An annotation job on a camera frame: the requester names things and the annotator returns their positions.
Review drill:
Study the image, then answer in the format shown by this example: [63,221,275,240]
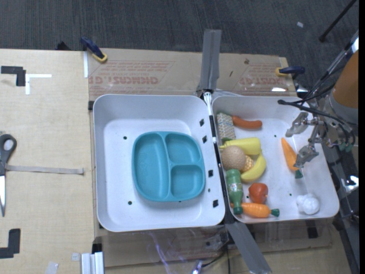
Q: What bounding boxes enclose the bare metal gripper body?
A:
[312,115,356,152]

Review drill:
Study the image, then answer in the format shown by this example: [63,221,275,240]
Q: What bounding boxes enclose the orange carrot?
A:
[281,137,304,180]
[230,202,281,219]

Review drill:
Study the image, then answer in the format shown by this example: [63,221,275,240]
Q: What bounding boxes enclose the white plastic tray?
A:
[92,94,226,233]
[211,95,340,224]

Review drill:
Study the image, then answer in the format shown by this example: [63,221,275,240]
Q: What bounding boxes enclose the orange toy sausage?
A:
[231,115,263,130]

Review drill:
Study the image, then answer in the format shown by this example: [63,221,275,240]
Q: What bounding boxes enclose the white toy garlic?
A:
[295,193,321,216]

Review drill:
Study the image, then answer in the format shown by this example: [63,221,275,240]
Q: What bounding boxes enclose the yellow banana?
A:
[240,152,267,183]

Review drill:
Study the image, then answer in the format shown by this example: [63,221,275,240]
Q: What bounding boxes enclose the yellow textured toy fruit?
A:
[241,155,255,174]

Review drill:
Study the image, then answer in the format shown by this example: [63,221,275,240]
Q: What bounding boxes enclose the red toy pepper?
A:
[248,182,269,205]

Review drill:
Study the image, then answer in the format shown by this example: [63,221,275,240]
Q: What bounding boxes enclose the beige patterned carton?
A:
[216,112,237,141]

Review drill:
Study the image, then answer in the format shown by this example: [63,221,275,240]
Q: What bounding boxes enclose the tan round ball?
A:
[221,145,247,171]

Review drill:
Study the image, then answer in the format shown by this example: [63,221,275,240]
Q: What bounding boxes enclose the green bottle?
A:
[225,168,244,215]

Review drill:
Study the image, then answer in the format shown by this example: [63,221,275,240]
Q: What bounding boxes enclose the blue divided plate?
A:
[131,131,206,203]

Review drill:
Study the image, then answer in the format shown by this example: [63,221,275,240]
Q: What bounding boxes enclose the brown cardboard board, red print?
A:
[87,47,334,268]

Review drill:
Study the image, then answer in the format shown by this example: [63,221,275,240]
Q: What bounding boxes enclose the grey handled scissors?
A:
[0,133,18,218]

